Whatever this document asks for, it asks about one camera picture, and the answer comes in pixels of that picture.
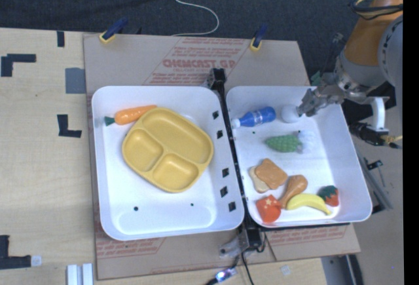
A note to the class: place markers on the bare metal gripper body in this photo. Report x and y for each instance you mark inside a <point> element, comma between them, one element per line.
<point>332,93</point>

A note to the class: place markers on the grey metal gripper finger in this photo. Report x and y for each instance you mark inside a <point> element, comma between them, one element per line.
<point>305,103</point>
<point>317,109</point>

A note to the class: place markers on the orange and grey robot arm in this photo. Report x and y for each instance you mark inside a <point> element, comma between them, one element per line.
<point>366,44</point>

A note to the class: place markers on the white ball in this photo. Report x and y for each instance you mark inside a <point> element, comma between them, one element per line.
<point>288,114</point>

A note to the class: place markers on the white lumpy toy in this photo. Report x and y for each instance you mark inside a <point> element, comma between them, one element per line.
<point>307,141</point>

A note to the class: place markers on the green grapes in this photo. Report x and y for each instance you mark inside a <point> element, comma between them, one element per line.
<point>283,143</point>

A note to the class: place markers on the blue bottle white cap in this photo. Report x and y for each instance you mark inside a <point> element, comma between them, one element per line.
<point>255,117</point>

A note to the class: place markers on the white plastic tray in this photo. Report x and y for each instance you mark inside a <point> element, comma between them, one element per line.
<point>330,165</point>
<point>163,211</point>

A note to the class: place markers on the orange-brown toast slice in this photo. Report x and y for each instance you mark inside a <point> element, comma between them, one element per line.
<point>271,174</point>

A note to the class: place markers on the brown chicken drumstick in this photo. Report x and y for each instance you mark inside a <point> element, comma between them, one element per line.
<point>294,187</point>

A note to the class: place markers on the red strawberry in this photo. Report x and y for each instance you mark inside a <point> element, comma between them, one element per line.
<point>330,196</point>

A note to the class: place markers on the thin black rod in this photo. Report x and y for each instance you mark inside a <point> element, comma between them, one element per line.
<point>235,159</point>

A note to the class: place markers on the yellow banana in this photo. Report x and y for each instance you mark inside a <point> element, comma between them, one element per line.
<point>307,201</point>

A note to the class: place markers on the beige bread slice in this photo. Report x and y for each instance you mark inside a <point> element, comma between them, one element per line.
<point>257,183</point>

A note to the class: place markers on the red-orange toy with yellow star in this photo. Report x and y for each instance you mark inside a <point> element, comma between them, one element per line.
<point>268,210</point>

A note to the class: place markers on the yellow divided plate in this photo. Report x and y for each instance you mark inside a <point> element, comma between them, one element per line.
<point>170,139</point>

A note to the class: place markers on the brown cardboard board red print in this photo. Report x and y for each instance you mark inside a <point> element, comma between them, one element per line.
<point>147,57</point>

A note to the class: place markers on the orange carrot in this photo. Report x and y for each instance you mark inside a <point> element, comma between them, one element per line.
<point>131,115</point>

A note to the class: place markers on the black cylinder on white bracket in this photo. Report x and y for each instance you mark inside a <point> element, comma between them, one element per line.
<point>379,113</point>

